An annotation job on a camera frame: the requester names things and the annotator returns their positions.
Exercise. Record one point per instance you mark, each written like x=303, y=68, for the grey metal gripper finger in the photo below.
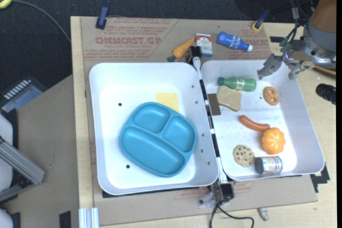
x=295, y=70
x=270, y=65

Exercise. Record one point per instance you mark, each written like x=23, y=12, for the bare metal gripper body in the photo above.
x=322, y=57

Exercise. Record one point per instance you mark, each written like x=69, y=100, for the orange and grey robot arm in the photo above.
x=324, y=16

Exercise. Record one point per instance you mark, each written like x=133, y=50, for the orange pretzel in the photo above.
x=270, y=96

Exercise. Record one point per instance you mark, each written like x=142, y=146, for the green bottle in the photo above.
x=240, y=83

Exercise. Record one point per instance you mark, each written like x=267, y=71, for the white plastic tray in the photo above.
x=112, y=128
x=288, y=114

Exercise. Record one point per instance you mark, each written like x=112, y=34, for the blue bottle with white cap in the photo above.
x=232, y=41

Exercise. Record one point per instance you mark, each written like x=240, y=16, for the tan bread slice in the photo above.
x=229, y=98

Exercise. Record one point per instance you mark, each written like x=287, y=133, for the orange sausage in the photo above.
x=253, y=124

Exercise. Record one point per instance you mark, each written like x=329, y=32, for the brown flat rectangle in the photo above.
x=214, y=105

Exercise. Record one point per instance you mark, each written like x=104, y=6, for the white and orange carton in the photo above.
x=204, y=44

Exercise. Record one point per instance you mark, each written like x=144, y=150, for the orange pumpkin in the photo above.
x=273, y=141

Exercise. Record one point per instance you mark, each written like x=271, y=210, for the thin black and white rod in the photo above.
x=209, y=114

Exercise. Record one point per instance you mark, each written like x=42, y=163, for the orange carrot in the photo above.
x=183, y=49

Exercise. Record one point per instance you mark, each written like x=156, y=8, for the tan chocolate chip biscuit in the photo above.
x=243, y=156

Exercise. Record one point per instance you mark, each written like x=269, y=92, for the small white and red can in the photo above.
x=270, y=165

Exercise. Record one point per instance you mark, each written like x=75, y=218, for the yellow cheese slice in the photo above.
x=167, y=100

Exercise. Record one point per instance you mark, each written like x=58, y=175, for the blue divided plate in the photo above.
x=157, y=141

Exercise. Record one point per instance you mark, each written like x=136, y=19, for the brown cardboard board red print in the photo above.
x=128, y=40

